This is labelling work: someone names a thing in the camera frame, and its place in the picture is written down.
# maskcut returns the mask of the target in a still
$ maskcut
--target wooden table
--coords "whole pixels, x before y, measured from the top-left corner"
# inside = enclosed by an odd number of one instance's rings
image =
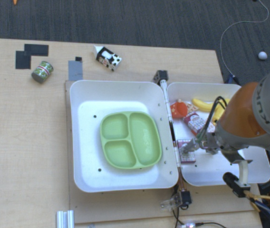
[[[24,44],[49,45],[49,55],[31,57],[31,69],[15,69],[16,51],[24,50]],[[83,58],[84,79],[151,81],[157,70],[168,70],[168,83],[222,83],[216,54],[208,50],[106,46],[123,59],[116,72],[95,61],[93,44],[0,39],[0,228],[54,228],[56,212],[69,209],[75,210],[78,228],[91,223],[96,228],[174,227],[170,212],[161,212],[159,205],[149,206],[151,202],[157,204],[159,198],[167,199],[162,195],[171,190],[123,191],[124,198],[106,210],[109,203],[103,207],[98,197],[102,194],[82,193],[78,202],[86,212],[72,207],[65,92],[68,61]],[[39,84],[30,74],[42,60],[55,70]],[[182,221],[214,221],[229,228],[261,227],[259,215],[249,202],[235,197],[228,187],[187,188],[193,204],[181,213]],[[136,209],[126,207],[126,198],[131,195],[142,201]]]

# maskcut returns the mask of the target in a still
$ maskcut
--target box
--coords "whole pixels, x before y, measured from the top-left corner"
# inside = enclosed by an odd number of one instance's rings
[[[167,92],[172,104],[177,99],[190,102],[201,98],[212,102],[218,95],[231,98],[237,85],[172,83]],[[167,189],[178,181],[179,160],[175,157],[164,93],[151,82],[76,81],[70,88],[74,180],[85,192],[103,192],[138,189]],[[162,157],[152,166],[135,170],[122,170],[107,163],[99,135],[104,116],[140,111],[155,121],[162,145]],[[207,118],[206,113],[199,115]],[[176,139],[191,139],[194,135],[182,120],[174,120]],[[249,164],[249,183],[263,183],[270,178],[270,166],[262,148],[250,147],[239,153]],[[194,186],[225,185],[222,176],[229,171],[239,175],[238,165],[230,163],[221,153],[210,155],[204,150],[195,152],[196,162],[182,164],[183,178]]]

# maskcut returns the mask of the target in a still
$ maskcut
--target green tray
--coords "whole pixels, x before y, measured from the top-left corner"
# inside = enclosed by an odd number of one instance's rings
[[[136,169],[155,165],[162,147],[154,120],[143,112],[107,115],[100,125],[106,160],[114,167]]]

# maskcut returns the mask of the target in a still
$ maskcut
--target can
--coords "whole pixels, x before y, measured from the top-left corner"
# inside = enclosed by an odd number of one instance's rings
[[[50,76],[52,71],[54,71],[53,66],[46,61],[42,61],[31,73],[31,76],[34,80],[42,84]]]

